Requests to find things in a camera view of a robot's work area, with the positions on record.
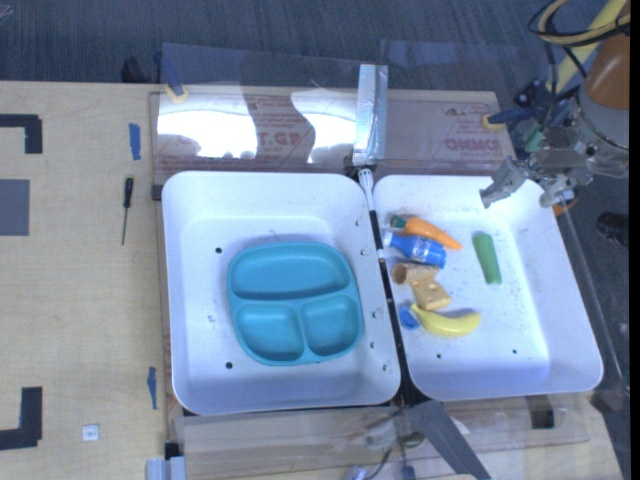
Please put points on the orange carrot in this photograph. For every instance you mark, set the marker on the orange carrot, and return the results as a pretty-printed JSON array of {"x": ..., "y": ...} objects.
[{"x": 430, "y": 230}]

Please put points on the tan ice cream cone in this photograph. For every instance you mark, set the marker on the tan ice cream cone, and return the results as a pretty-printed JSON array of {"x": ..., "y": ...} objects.
[{"x": 407, "y": 272}]

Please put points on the teal divided plate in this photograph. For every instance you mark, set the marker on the teal divided plate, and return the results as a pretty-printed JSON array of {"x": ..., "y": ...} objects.
[{"x": 292, "y": 273}]

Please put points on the white plastic tray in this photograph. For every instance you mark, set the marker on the white plastic tray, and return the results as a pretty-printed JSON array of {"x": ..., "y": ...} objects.
[
  {"x": 530, "y": 318},
  {"x": 200, "y": 288}
]

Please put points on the yellow banana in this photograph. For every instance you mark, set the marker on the yellow banana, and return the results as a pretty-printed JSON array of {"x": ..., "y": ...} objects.
[{"x": 447, "y": 323}]

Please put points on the small blue cap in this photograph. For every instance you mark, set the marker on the small blue cap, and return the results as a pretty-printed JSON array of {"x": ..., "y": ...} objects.
[{"x": 409, "y": 319}]

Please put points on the yellow cheese wedge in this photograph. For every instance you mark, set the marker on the yellow cheese wedge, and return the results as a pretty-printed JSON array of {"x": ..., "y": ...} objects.
[{"x": 431, "y": 295}]

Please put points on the blue bottle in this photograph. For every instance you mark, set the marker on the blue bottle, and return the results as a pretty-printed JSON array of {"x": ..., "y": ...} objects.
[{"x": 415, "y": 249}]

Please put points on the small white square mount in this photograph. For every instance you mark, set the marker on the small white square mount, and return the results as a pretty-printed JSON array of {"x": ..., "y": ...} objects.
[{"x": 91, "y": 432}]

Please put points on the black screwdriver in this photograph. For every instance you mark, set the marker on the black screwdriver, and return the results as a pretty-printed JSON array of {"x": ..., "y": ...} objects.
[{"x": 127, "y": 198}]

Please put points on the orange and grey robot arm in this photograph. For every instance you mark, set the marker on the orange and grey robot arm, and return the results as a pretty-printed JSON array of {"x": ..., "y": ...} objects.
[{"x": 607, "y": 78}]

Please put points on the brown cardboard board red print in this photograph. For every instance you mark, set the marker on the brown cardboard board red print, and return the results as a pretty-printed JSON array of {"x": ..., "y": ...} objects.
[{"x": 430, "y": 135}]

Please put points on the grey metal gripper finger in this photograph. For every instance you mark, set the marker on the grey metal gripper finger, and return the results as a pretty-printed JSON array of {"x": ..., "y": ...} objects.
[
  {"x": 502, "y": 183},
  {"x": 552, "y": 192}
]

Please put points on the green cucumber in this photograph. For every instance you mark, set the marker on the green cucumber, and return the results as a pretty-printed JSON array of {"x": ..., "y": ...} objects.
[{"x": 487, "y": 260}]

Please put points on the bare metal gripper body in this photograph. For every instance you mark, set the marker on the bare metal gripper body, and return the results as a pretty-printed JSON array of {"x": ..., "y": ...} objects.
[{"x": 565, "y": 160}]

